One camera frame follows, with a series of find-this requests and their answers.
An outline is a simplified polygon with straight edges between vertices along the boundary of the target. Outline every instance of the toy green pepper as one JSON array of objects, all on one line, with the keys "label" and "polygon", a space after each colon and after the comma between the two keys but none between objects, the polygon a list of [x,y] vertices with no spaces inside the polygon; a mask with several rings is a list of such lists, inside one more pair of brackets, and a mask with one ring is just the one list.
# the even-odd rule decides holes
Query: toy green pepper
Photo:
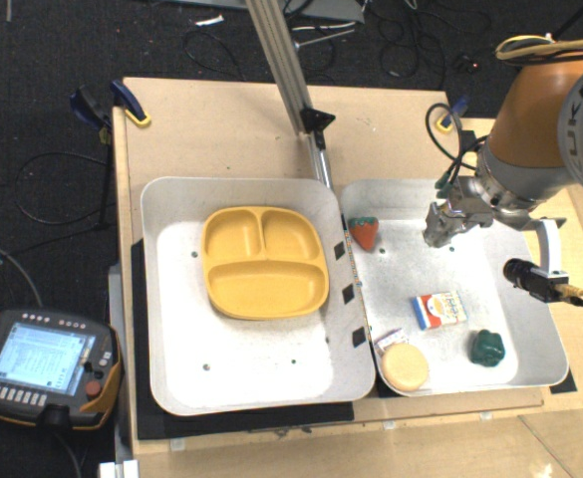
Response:
[{"label": "toy green pepper", "polygon": [[489,330],[477,333],[470,348],[470,360],[483,366],[496,366],[505,354],[501,335],[491,333]]}]

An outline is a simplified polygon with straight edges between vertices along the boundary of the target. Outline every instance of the metal bracket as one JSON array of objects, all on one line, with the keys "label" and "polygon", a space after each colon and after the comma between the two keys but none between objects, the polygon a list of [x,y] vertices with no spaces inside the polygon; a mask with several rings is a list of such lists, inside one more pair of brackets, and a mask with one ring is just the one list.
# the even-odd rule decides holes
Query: metal bracket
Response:
[{"label": "metal bracket", "polygon": [[561,271],[561,237],[559,228],[565,222],[564,218],[534,220],[533,229],[539,238],[539,253],[541,261],[535,272],[546,278],[557,278],[567,275]]},{"label": "metal bracket", "polygon": [[327,144],[324,140],[323,131],[333,120],[335,120],[335,116],[325,112],[320,112],[313,108],[303,108],[300,111],[300,118],[302,119],[305,129],[314,134],[317,147],[320,150],[324,150],[327,147]]}]

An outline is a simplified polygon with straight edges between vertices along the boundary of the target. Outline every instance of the red button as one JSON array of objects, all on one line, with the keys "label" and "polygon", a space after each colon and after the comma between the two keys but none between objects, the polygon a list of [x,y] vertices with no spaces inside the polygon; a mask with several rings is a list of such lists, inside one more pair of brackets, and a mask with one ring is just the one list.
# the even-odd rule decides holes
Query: red button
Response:
[{"label": "red button", "polygon": [[97,380],[90,380],[87,384],[85,384],[85,393],[88,396],[89,400],[94,400],[97,396],[101,394],[101,383]]}]

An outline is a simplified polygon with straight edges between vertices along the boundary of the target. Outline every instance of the black carpet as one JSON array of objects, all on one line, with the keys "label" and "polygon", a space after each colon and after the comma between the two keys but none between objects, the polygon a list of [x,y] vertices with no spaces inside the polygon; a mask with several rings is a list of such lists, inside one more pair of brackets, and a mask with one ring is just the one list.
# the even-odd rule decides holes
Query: black carpet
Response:
[{"label": "black carpet", "polygon": [[[303,48],[300,58],[309,84],[443,90],[451,103],[469,97],[468,117],[494,118],[516,75],[494,59],[496,45],[556,32],[582,6],[583,0],[418,0],[414,12],[403,0],[373,0],[355,33]],[[195,22],[220,12],[224,21],[205,29],[215,39],[184,40]],[[316,23],[326,22],[300,16],[291,25]],[[298,42],[317,37],[294,34]],[[560,39],[583,39],[583,15]],[[107,312],[107,273],[117,262],[116,207],[105,214],[111,225],[93,230],[106,149],[72,114],[69,96],[88,85],[108,108],[109,82],[125,76],[273,82],[245,11],[136,0],[0,0],[0,249],[22,264],[47,306],[96,318]],[[0,309],[34,301],[0,255]],[[111,425],[67,440],[85,477],[114,459]],[[0,476],[72,473],[56,438],[0,422]]]}]

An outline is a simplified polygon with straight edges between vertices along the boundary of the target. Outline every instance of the black clamp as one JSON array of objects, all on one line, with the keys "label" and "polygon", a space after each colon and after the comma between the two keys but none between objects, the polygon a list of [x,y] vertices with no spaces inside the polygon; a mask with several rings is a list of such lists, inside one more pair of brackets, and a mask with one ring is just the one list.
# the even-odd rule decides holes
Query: black clamp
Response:
[{"label": "black clamp", "polygon": [[302,124],[307,132],[312,132],[315,136],[315,144],[320,150],[324,150],[327,147],[326,141],[324,140],[324,129],[335,120],[335,116],[327,114],[326,112],[320,112],[313,108],[303,108],[300,111],[300,118],[302,119]]}]

